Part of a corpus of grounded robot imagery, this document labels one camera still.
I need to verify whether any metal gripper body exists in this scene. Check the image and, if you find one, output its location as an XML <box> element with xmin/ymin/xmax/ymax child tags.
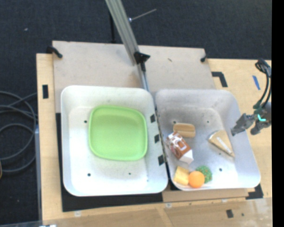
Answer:
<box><xmin>249</xmin><ymin>102</ymin><xmax>272</xmax><ymax>125</ymax></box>

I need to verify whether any beige pizza slice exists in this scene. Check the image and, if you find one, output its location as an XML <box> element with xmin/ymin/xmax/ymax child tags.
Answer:
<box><xmin>208</xmin><ymin>130</ymin><xmax>236</xmax><ymax>158</ymax></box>

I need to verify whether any white plastic tray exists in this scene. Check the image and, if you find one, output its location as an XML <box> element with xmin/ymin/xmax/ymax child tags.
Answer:
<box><xmin>60</xmin><ymin>85</ymin><xmax>169</xmax><ymax>197</ymax></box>
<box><xmin>154</xmin><ymin>88</ymin><xmax>261</xmax><ymax>192</ymax></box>

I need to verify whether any tan bread roll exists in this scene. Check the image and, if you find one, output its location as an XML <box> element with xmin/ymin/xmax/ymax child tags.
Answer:
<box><xmin>173</xmin><ymin>122</ymin><xmax>196</xmax><ymax>138</ymax></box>

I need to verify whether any green broccoli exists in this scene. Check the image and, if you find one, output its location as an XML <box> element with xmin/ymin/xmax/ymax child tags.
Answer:
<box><xmin>195</xmin><ymin>165</ymin><xmax>213</xmax><ymax>183</ymax></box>

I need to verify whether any brown and white carton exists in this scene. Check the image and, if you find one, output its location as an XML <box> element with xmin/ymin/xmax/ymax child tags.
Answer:
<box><xmin>166</xmin><ymin>131</ymin><xmax>195</xmax><ymax>165</ymax></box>

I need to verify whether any orange fruit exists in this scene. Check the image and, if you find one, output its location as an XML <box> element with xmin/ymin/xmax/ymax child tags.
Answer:
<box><xmin>188</xmin><ymin>171</ymin><xmax>205</xmax><ymax>189</ymax></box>

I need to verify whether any yellow cheese block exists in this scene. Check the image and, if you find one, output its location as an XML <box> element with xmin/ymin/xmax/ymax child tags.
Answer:
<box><xmin>173</xmin><ymin>166</ymin><xmax>190</xmax><ymax>186</ymax></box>

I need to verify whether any black block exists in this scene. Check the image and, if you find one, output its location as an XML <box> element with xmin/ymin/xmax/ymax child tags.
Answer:
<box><xmin>133</xmin><ymin>51</ymin><xmax>151</xmax><ymax>65</ymax></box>

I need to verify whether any green plate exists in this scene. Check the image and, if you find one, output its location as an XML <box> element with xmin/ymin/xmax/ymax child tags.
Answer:
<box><xmin>88</xmin><ymin>105</ymin><xmax>149</xmax><ymax>162</ymax></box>

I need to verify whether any grey-brown flat board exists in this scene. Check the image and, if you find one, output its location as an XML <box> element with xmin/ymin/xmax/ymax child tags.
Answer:
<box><xmin>51</xmin><ymin>40</ymin><xmax>249</xmax><ymax>202</ymax></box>

